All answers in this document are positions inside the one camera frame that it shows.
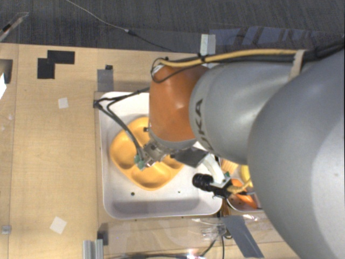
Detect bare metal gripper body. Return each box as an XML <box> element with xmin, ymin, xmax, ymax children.
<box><xmin>142</xmin><ymin>141</ymin><xmax>174</xmax><ymax>169</ymax></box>

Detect yellow divided plate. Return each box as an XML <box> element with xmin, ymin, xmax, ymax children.
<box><xmin>109</xmin><ymin>117</ymin><xmax>185</xmax><ymax>192</ymax></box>

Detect white plastic tray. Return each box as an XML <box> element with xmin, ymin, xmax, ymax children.
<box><xmin>220</xmin><ymin>155</ymin><xmax>264</xmax><ymax>213</ymax></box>
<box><xmin>98</xmin><ymin>91</ymin><xmax>223</xmax><ymax>221</ymax></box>

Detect tan biscuit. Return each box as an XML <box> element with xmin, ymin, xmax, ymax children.
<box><xmin>220</xmin><ymin>158</ymin><xmax>238</xmax><ymax>176</ymax></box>

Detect yellow banana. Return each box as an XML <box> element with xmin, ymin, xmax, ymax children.
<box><xmin>240</xmin><ymin>165</ymin><xmax>254</xmax><ymax>189</ymax></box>

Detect orange carrot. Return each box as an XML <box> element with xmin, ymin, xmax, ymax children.
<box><xmin>231</xmin><ymin>178</ymin><xmax>259</xmax><ymax>209</ymax></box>

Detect black cylinder on white bracket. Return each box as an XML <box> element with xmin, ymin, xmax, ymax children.
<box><xmin>192</xmin><ymin>154</ymin><xmax>233</xmax><ymax>200</ymax></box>

